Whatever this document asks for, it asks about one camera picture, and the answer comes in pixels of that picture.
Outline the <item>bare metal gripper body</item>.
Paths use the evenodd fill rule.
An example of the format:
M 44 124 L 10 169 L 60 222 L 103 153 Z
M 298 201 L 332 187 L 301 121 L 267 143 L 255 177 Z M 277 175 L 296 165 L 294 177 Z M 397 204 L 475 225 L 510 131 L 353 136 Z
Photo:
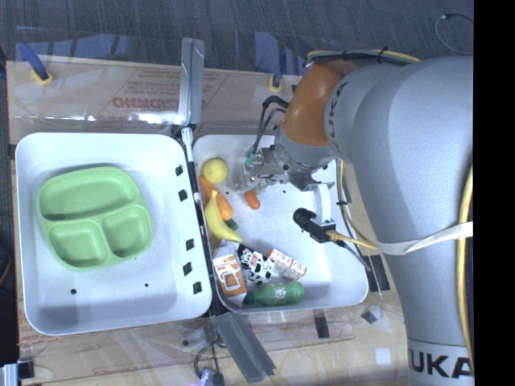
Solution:
M 243 163 L 244 185 L 316 185 L 312 175 L 323 167 L 320 146 L 251 146 Z

